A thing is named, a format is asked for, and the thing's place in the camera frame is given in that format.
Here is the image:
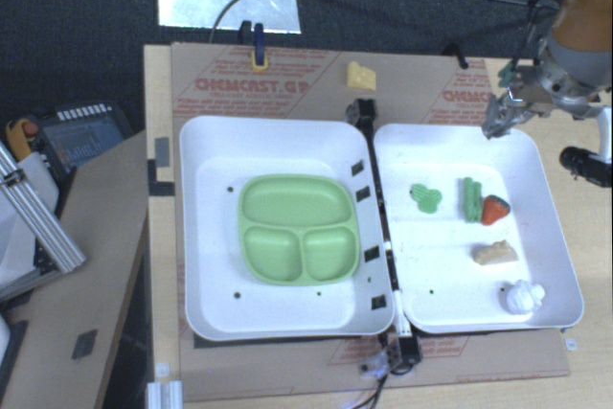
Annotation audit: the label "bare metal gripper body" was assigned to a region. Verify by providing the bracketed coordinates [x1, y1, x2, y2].
[507, 64, 603, 118]

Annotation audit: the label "green toy beans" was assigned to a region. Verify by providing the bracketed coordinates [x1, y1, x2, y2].
[461, 176, 485, 224]

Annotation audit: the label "red toy strawberry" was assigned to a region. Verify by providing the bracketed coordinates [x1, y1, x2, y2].
[480, 194, 511, 227]

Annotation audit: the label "green toy broccoli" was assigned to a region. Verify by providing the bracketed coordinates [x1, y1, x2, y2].
[409, 183, 443, 215]

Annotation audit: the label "tan toy bread slice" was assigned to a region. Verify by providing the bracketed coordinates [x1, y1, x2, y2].
[472, 239, 519, 264]

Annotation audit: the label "yellow cheese wedge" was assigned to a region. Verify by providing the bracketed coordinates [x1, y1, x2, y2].
[346, 60, 377, 92]

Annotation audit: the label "thin black and white rod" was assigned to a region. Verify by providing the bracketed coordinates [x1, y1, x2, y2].
[364, 124, 408, 336]

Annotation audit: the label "white plastic tray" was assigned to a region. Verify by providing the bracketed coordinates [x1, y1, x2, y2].
[372, 123, 585, 335]
[179, 115, 397, 342]

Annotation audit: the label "white crumpled toy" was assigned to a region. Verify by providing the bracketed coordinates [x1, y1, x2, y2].
[499, 280, 547, 315]

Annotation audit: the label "brown cardboard board red print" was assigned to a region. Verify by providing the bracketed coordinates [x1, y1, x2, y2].
[169, 41, 572, 403]

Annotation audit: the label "green divided plate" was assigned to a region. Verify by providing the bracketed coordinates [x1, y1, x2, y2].
[237, 173, 360, 287]

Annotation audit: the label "black cylinder on white bracket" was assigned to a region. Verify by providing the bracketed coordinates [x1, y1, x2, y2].
[559, 105, 613, 188]

